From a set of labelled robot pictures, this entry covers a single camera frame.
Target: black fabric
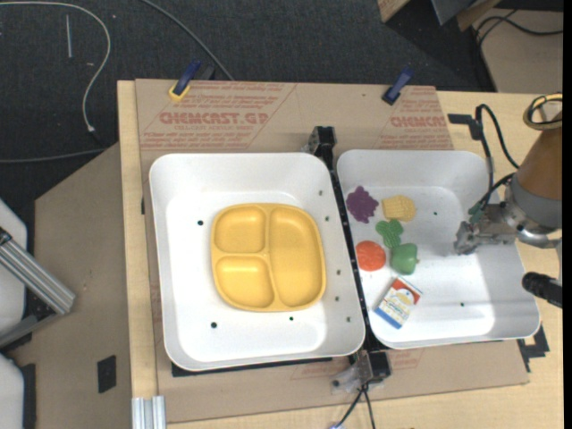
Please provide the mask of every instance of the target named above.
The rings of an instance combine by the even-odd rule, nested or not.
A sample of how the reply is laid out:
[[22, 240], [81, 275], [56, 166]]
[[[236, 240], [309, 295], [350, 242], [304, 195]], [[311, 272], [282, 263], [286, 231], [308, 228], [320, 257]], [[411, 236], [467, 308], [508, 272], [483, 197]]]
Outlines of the black fabric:
[[[44, 1], [84, 6], [110, 30], [109, 63], [88, 98], [103, 146], [117, 140], [117, 80], [177, 79], [192, 59], [209, 61], [179, 27], [141, 2]], [[236, 80], [391, 84], [407, 65], [413, 84], [491, 90], [478, 74], [483, 66], [475, 65], [470, 31], [461, 33], [455, 21], [440, 26], [430, 0], [412, 0], [387, 24], [376, 0], [151, 1], [194, 30]], [[86, 14], [0, 6], [0, 159], [100, 147], [87, 133], [81, 100], [104, 54], [104, 32]], [[220, 69], [214, 78], [224, 79]], [[92, 157], [0, 164], [0, 198], [18, 212]]]

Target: blue clamp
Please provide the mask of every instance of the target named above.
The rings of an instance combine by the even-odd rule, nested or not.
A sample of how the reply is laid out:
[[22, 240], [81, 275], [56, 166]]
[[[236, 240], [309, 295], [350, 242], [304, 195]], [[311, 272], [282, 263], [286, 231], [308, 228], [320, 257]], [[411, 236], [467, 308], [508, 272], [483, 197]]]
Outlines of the blue clamp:
[[409, 83], [411, 78], [413, 78], [413, 70], [409, 67], [405, 67], [395, 81], [395, 84], [393, 84], [393, 86], [387, 89], [387, 92], [383, 94], [382, 100], [389, 105], [393, 105], [401, 95], [400, 91], [407, 83]]
[[187, 70], [182, 74], [181, 78], [177, 81], [177, 84], [173, 85], [169, 89], [169, 97], [176, 102], [180, 102], [183, 97], [187, 95], [190, 89], [190, 81], [195, 78], [195, 75], [200, 68], [200, 61], [193, 61], [187, 67]]

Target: yellow plate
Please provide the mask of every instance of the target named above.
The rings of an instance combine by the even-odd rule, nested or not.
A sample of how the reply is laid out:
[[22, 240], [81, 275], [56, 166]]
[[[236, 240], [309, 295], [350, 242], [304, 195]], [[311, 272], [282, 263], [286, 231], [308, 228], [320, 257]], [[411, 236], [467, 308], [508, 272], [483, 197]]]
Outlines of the yellow plate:
[[251, 311], [291, 311], [324, 294], [325, 264], [312, 217], [295, 206], [242, 204], [213, 222], [214, 283], [230, 305]]

